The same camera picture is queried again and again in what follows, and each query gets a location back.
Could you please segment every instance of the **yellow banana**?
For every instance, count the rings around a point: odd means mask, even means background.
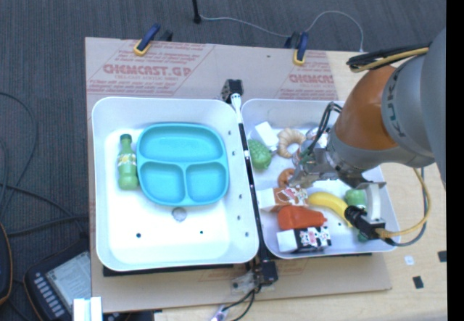
[[[333,195],[329,192],[314,192],[307,197],[309,204],[319,205],[322,207],[328,207],[332,209],[338,216],[343,218],[343,220],[348,224],[348,227],[352,227],[351,223],[347,221],[344,216],[345,209],[348,207],[348,204],[340,199],[338,196]]]

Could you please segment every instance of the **blue divided plate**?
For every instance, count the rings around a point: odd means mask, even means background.
[[[223,139],[212,128],[189,122],[145,128],[137,140],[137,172],[145,195],[172,207],[212,204],[229,184]]]

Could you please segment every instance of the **orange toy food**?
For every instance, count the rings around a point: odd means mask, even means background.
[[[289,186],[289,179],[293,177],[295,173],[295,169],[293,167],[289,167],[287,169],[282,170],[281,174],[277,177],[277,184],[280,188],[285,188]]]
[[[321,212],[305,207],[288,205],[277,213],[278,226],[282,230],[296,230],[298,228],[320,227],[327,219]]]

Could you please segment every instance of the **white box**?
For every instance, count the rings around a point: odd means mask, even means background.
[[[247,137],[256,125],[267,122],[275,134],[284,128],[302,133],[318,126],[327,101],[252,99],[242,106]],[[227,194],[214,204],[185,207],[187,218],[173,219],[173,207],[150,201],[140,190],[117,188],[119,137],[130,133],[136,143],[143,129],[156,122],[195,122],[210,126],[223,138],[228,155],[230,184]],[[107,97],[92,111],[96,185],[96,252],[104,266],[116,271],[146,270],[245,263],[259,248],[247,168],[237,116],[232,107],[215,99],[154,99]],[[290,159],[273,155],[266,170],[253,170],[256,190],[277,187],[280,172],[293,167]],[[383,181],[380,168],[366,179]],[[339,180],[318,181],[308,193],[324,190],[343,196],[349,188]],[[386,192],[380,190],[386,229],[398,230]],[[320,208],[327,218],[332,245],[323,251],[287,253],[279,250],[281,230],[276,213],[260,211],[261,229],[269,251],[278,258],[295,259],[340,254],[389,251],[381,240],[359,242],[357,230],[332,211]]]

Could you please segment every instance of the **clamp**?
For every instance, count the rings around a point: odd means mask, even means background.
[[[303,31],[299,36],[299,41],[295,52],[293,53],[293,63],[302,66],[305,63],[305,52],[307,48],[308,34]]]
[[[154,39],[154,36],[160,31],[161,25],[155,23],[150,30],[145,34],[145,36],[137,41],[136,45],[133,47],[133,52],[137,56],[143,56],[148,51],[150,47],[150,41]]]

